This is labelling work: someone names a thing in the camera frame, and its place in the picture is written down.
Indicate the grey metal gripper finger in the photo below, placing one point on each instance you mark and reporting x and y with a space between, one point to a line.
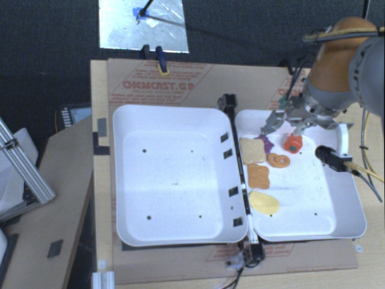
274 120
302 128

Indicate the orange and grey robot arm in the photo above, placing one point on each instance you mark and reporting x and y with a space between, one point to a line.
334 71

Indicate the thin black and white rod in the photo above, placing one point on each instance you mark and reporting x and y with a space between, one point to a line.
240 167

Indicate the brown cardboard board red print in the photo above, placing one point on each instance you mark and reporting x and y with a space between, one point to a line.
198 80

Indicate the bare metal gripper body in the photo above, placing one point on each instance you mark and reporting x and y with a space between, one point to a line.
303 111

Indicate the orange-brown toast slice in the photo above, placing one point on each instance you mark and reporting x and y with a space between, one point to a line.
258 176

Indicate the white plastic tray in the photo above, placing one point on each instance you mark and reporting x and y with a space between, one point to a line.
303 197
174 179

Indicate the purple grapes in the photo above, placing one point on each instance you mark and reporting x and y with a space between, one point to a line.
267 144

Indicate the orange pretzel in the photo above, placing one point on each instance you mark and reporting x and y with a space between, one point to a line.
272 159

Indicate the orange carrot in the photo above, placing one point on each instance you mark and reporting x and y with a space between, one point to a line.
292 144

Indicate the black cylinder on white bracket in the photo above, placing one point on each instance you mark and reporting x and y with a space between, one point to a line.
332 158

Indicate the beige bread slice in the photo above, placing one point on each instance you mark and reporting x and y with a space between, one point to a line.
252 150

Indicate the yellow oval potato chip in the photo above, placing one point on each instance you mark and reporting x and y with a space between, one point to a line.
264 203

